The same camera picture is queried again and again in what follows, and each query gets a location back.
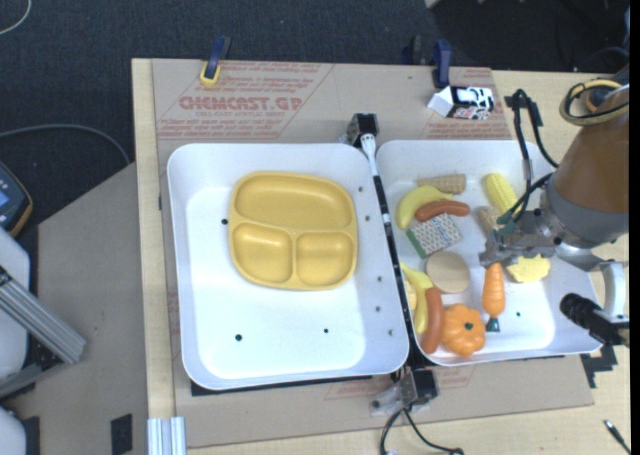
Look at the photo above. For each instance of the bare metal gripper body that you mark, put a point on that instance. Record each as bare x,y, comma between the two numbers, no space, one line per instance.
537,235

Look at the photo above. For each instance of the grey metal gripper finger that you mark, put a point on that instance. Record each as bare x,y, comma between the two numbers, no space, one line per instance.
512,255
490,255

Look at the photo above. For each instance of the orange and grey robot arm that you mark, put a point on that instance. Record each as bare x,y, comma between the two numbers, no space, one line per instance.
595,168

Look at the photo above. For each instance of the yellow jagged toy food piece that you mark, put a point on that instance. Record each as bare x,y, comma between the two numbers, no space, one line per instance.
529,270

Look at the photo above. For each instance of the orange carrot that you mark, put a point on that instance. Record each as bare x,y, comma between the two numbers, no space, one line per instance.
494,290

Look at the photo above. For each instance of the tan waffle cone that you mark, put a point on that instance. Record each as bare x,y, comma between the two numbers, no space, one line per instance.
487,218
445,183

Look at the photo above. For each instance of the round beige biscuit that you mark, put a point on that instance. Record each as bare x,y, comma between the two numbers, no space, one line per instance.
448,272

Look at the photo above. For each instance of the yellow corn cob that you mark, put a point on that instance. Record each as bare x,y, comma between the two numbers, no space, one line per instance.
500,190

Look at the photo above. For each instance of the patterned small carton green edge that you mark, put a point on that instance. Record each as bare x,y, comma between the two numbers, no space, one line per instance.
435,235

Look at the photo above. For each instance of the white plastic tray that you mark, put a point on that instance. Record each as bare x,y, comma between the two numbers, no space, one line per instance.
540,313
280,338

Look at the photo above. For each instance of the orange-red sausage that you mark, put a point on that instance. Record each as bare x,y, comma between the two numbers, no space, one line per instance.
442,210
433,320

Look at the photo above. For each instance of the yellow banana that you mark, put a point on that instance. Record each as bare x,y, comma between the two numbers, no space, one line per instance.
407,205
421,283

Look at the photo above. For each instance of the orange pumpkin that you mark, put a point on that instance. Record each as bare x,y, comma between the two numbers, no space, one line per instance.
462,330

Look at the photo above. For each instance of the thin black and white rod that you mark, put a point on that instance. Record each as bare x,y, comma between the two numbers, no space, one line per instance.
385,215

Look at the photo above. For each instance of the black and white milk carton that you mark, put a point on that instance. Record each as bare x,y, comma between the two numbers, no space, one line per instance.
462,103

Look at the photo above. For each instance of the yellow divided plate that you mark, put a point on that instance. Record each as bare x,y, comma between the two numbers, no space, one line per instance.
292,203

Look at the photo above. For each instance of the brown cardboard board red print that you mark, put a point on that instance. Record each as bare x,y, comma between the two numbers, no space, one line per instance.
310,415

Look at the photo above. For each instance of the black cylinder on white bracket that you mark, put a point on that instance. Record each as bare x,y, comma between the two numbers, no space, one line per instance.
587,315

